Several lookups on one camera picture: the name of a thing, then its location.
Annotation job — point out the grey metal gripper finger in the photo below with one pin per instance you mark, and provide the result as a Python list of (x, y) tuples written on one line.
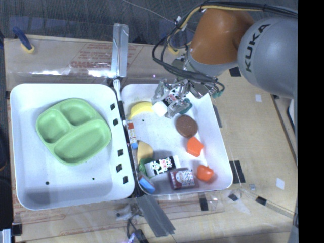
[(177, 106), (160, 91)]

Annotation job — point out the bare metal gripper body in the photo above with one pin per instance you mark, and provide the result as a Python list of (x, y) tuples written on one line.
[(202, 87)]

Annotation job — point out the white cow print carton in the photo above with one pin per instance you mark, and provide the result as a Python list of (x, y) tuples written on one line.
[(162, 165), (160, 109)]

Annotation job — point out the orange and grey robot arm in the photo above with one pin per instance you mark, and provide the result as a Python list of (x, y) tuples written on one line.
[(268, 52)]

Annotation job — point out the dark teal object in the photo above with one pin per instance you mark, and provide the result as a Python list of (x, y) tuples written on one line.
[(188, 107)]

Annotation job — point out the brown biscuit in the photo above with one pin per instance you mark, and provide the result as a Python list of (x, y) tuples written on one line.
[(186, 126)]

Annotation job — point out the yellow banana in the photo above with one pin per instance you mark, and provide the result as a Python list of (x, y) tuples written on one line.
[(140, 108)]

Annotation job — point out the white plastic tray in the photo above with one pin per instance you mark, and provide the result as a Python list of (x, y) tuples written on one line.
[(162, 135), (33, 161)]

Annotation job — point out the orange cube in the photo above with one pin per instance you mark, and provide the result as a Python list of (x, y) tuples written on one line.
[(194, 146)]

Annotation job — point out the small white and orange carton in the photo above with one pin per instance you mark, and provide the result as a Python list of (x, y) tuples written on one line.
[(132, 134)]

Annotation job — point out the yellow wedge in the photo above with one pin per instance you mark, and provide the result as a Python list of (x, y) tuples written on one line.
[(144, 151)]

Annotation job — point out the brown cardboard board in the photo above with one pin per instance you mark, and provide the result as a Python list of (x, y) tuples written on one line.
[(253, 125)]

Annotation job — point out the green broccoli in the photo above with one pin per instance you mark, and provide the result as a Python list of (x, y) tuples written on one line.
[(142, 166)]

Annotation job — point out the orange round toy fruit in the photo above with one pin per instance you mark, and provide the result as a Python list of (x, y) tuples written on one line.
[(204, 173)]

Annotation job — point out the dark red packet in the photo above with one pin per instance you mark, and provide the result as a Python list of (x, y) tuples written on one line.
[(182, 178)]

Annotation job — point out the blue and red block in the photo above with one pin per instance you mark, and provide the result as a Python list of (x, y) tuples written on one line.
[(147, 185)]

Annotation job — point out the green divided plate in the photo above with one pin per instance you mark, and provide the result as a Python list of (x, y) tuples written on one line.
[(76, 140)]

